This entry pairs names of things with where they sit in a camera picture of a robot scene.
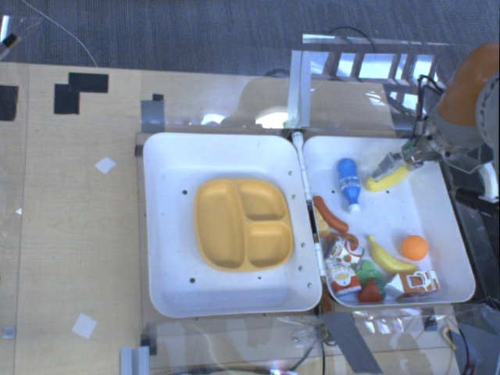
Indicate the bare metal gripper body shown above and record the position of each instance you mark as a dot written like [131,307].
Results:
[426,152]

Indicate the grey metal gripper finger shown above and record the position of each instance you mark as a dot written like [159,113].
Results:
[386,166]

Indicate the yellow banana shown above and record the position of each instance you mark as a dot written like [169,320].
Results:
[384,260]
[392,179]

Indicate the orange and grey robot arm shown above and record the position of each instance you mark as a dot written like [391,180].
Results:
[463,88]

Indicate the blue bottle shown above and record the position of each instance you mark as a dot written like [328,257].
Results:
[347,182]

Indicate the white plastic tray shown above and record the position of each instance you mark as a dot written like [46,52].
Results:
[394,213]
[172,225]

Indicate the thin black and white rod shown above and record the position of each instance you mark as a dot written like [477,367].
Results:
[306,182]

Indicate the orange ball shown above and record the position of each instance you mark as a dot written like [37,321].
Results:
[415,247]

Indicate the yellow bread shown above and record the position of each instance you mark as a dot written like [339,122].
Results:
[322,225]

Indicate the red and white carton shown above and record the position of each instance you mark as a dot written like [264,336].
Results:
[343,280]
[343,253]

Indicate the green broccoli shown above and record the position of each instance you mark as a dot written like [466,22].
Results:
[369,272]

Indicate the orange and white carton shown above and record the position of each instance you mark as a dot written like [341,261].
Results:
[418,284]

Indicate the red strawberry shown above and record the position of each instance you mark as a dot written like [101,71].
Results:
[370,292]

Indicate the yellow divided plate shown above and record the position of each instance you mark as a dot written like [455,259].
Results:
[218,225]

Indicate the black cylinder on white bracket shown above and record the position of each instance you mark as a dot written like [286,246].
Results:
[474,201]

